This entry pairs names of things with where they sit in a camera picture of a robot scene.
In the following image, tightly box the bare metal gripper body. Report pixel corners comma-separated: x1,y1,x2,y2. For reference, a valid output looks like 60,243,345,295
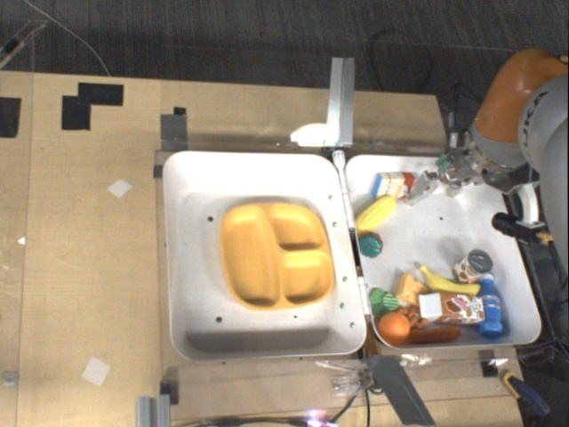
438,140,491,197

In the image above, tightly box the blue and red carton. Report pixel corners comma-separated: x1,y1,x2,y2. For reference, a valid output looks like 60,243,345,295
370,171,418,201

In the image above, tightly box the yellow corn cob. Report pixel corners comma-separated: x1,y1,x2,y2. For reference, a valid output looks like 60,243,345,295
354,194,398,233

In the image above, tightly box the white plastic tray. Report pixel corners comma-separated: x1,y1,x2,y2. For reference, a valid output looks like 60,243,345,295
343,153,543,351
161,149,369,362

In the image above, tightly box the small can with grey lid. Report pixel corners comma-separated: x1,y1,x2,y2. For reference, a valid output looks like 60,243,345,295
452,248,494,285

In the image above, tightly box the yellow banana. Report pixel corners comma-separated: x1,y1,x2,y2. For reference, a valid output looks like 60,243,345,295
418,263,483,297

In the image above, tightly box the yellow cheese wedge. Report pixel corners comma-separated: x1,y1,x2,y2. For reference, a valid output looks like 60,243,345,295
394,272,430,308

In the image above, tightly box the green ribbed toy vegetable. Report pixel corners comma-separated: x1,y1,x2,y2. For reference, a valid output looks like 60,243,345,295
369,287,402,320

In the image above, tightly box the white and brown carton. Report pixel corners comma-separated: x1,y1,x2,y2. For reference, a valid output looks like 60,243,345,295
418,292,486,326

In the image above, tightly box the orange pretzel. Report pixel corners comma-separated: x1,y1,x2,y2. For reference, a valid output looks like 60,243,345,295
397,305,430,331

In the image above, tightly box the orange fruit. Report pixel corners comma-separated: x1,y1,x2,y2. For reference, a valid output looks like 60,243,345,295
377,311,412,348

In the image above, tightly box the blue bottle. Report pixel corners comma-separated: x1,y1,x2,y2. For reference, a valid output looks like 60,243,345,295
477,273,505,340

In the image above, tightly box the brown sausage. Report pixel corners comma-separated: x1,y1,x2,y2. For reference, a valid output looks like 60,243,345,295
407,325,462,346

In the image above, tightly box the orange divided plate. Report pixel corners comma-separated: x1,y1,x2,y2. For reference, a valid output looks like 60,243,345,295
218,201,336,311

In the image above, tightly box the black cylinder on white bracket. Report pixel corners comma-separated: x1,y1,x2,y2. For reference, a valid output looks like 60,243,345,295
491,183,549,245

